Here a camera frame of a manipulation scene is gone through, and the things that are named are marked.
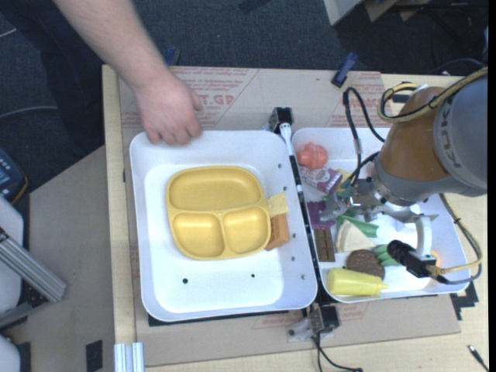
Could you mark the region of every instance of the yellow divided plate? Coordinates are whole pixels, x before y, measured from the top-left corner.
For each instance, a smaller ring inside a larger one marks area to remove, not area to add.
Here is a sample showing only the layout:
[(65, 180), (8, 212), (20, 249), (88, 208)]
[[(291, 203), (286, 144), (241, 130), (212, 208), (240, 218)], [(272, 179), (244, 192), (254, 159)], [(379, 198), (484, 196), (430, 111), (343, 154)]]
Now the yellow divided plate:
[(241, 257), (270, 238), (270, 213), (260, 182), (234, 166), (196, 167), (167, 183), (170, 230), (185, 255), (200, 260)]

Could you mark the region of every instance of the white tray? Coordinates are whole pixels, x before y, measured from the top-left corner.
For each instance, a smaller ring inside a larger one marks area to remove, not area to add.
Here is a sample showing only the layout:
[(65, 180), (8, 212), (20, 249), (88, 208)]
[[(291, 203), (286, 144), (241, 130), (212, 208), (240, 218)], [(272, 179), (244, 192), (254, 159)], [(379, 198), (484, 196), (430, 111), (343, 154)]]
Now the white tray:
[[(387, 135), (388, 129), (376, 129), (383, 138)], [(382, 143), (375, 138), (369, 129), (357, 129), (361, 139), (363, 154), (365, 159), (372, 153), (381, 149)], [(298, 130), (293, 138), (294, 150), (300, 150), (303, 146), (313, 142), (326, 148), (329, 155), (329, 165), (334, 170), (343, 169), (352, 172), (357, 167), (357, 157), (353, 146), (353, 136), (350, 129), (346, 128), (304, 128)], [(370, 164), (362, 169), (360, 177), (370, 175)], [(318, 202), (322, 200), (324, 193), (303, 184), (303, 192), (307, 202)], [(453, 267), (467, 263), (467, 258), (463, 251), (460, 239), (456, 233), (453, 220), (445, 209), (438, 195), (433, 195), (426, 203), (414, 205), (412, 211), (424, 213), (426, 215), (438, 215), (431, 222), (432, 225), (432, 250), (439, 257), (441, 267)], [(387, 244), (393, 239), (399, 239), (410, 244), (414, 248), (417, 246), (417, 232), (415, 224), (403, 225), (399, 221), (387, 215), (381, 215), (373, 222), (379, 226), (377, 238), (370, 238), (376, 245)], [(333, 239), (336, 238), (336, 225), (331, 227)], [(320, 262), (319, 269), (322, 276), (322, 283), (326, 286), (327, 273), (334, 267), (344, 267), (349, 253), (336, 253), (336, 262)], [(464, 280), (469, 278), (469, 270), (446, 274), (446, 278), (451, 281)], [(378, 297), (363, 296), (338, 296), (330, 294), (337, 301), (351, 303), (357, 301), (372, 301), (386, 298), (404, 298), (411, 296), (435, 295), (442, 293), (453, 293), (462, 291), (468, 284), (440, 284), (439, 282), (425, 277), (417, 278), (406, 271), (403, 266), (386, 267), (384, 283), (387, 289), (382, 290)]]
[[(145, 309), (165, 322), (277, 312), (313, 302), (317, 280), (284, 141), (267, 131), (205, 131), (187, 146), (130, 146), (141, 293)], [(290, 240), (230, 260), (193, 260), (175, 246), (167, 221), (169, 178), (187, 168), (234, 165), (255, 174), (267, 197), (285, 191)]]

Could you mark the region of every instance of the toy food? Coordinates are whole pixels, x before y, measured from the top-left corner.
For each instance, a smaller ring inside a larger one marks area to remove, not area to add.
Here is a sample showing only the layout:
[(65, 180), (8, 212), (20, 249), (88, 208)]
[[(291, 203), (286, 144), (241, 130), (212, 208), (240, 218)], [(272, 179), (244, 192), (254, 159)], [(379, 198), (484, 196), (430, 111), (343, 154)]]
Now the toy food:
[(334, 244), (329, 229), (314, 229), (313, 236), (317, 246), (317, 256), (320, 262), (336, 262)]
[(270, 218), (270, 238), (265, 246), (267, 251), (287, 243), (289, 240), (288, 218), (286, 214), (275, 215)]
[(303, 149), (296, 152), (296, 161), (300, 165), (306, 166), (309, 170), (322, 168), (327, 163), (327, 150), (313, 142), (306, 143)]
[(327, 274), (326, 287), (332, 295), (378, 296), (388, 286), (377, 276), (333, 268)]
[(386, 269), (381, 266), (381, 261), (377, 258), (373, 250), (355, 250), (346, 259), (346, 268), (360, 273), (367, 273), (378, 276), (382, 280), (386, 274)]
[(344, 221), (339, 227), (336, 239), (337, 253), (362, 250), (373, 246), (375, 244), (349, 220)]
[(321, 168), (310, 170), (308, 167), (300, 167), (301, 179), (310, 186), (323, 191), (327, 195), (336, 189), (341, 183), (343, 176), (336, 170), (326, 165)]

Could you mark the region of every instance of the human hand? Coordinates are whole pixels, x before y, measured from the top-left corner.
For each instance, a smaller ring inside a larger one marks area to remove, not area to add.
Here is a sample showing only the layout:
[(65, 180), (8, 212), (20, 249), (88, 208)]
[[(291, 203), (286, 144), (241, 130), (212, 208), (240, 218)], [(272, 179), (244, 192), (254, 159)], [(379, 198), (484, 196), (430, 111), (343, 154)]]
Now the human hand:
[(195, 115), (202, 110), (200, 98), (171, 72), (164, 72), (133, 92), (151, 143), (159, 143), (162, 139), (171, 146), (186, 145), (202, 133)]

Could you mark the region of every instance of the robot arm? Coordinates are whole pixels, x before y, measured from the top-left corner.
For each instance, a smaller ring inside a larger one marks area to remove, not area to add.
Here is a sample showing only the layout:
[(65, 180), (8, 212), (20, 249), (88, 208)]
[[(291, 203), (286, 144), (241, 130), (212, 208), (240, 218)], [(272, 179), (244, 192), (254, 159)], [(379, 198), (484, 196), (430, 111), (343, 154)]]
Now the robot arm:
[[(414, 90), (407, 103), (398, 115), (386, 116), (385, 102), (404, 89)], [(384, 93), (379, 116), (392, 126), (381, 150), (370, 159), (372, 175), (346, 181), (343, 191), (326, 202), (322, 220), (336, 219), (354, 207), (366, 221), (386, 213), (402, 222), (416, 222), (420, 216), (410, 207), (434, 194), (441, 196), (454, 217), (444, 193), (487, 194), (487, 68), (447, 89), (402, 83)], [(481, 272), (480, 248), (458, 219), (455, 223), (474, 248), (476, 262), (441, 269), (432, 260), (426, 263), (422, 259), (425, 254), (399, 241), (391, 242), (388, 252), (417, 277), (453, 284), (442, 274), (478, 265), (474, 279)]]
[[(437, 193), (487, 193), (487, 68), (467, 78), (453, 95), (449, 88), (414, 92), (393, 120), (376, 160), (376, 186), (389, 202), (413, 204)], [(440, 103), (432, 108), (436, 98)], [(424, 106), (422, 114), (415, 114)]]

